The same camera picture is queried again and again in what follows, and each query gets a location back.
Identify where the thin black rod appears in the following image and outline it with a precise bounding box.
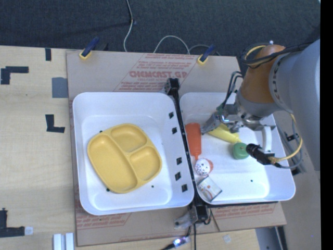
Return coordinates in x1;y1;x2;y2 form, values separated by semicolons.
171;87;207;211

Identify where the green rounded toy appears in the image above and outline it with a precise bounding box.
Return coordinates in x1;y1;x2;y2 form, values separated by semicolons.
232;142;248;160

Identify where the yellow divided plate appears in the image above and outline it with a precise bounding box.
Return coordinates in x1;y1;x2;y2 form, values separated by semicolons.
86;123;163;194

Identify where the white dotted ball toy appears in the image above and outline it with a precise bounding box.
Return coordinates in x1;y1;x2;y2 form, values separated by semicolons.
195;158;214;177

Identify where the yellow squeeze bottle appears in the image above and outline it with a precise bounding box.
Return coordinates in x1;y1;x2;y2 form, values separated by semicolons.
208;123;242;144

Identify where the brown cardboard board red print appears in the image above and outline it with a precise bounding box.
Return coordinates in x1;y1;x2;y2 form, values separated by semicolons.
66;50;287;247

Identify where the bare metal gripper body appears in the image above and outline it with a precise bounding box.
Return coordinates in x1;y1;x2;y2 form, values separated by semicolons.
220;104;276;133

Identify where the black block with wires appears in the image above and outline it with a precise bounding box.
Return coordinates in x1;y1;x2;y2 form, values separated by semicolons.
165;78;181;96
190;204;209;223

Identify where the black cylinder on white bracket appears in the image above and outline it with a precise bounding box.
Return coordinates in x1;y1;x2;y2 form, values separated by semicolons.
245;125;276;166

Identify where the white plastic tray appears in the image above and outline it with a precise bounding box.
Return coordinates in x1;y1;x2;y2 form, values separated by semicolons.
179;92;297;206
72;91;195;216

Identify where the orange squeeze bottle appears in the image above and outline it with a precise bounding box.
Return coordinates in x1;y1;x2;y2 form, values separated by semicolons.
185;122;202;161

